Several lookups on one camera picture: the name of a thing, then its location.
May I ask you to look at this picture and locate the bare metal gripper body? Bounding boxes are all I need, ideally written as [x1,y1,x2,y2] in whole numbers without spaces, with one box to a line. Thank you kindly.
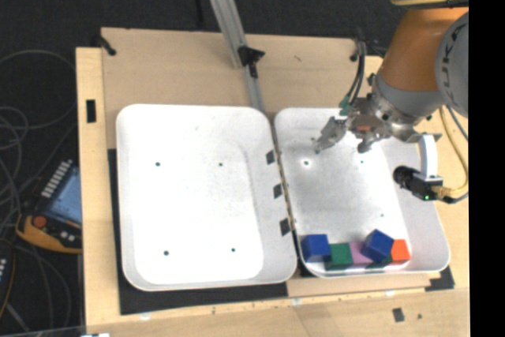
[343,94,426,142]

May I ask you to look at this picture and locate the white plastic tray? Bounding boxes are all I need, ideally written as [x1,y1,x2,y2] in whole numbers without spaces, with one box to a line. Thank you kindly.
[115,103,298,292]
[272,107,451,279]

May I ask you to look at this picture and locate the blue cube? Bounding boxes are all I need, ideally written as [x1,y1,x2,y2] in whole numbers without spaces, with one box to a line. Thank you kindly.
[301,234,331,264]
[361,228,395,264]

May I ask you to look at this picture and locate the pink cube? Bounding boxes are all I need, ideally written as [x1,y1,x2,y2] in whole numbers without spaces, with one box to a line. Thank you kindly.
[348,241,375,269]

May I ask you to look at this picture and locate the orange cube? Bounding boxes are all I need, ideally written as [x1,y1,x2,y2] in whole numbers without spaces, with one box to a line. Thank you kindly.
[390,238,413,263]

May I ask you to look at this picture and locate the green cube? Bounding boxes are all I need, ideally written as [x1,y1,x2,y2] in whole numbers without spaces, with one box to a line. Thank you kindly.
[324,242,354,271]

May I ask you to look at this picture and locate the pale wood board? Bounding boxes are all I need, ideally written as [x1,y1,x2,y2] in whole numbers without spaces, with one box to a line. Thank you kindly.
[99,26,443,299]

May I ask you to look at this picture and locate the black cylinder on white bracket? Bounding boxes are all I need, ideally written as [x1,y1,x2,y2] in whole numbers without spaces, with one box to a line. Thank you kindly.
[392,133,445,202]

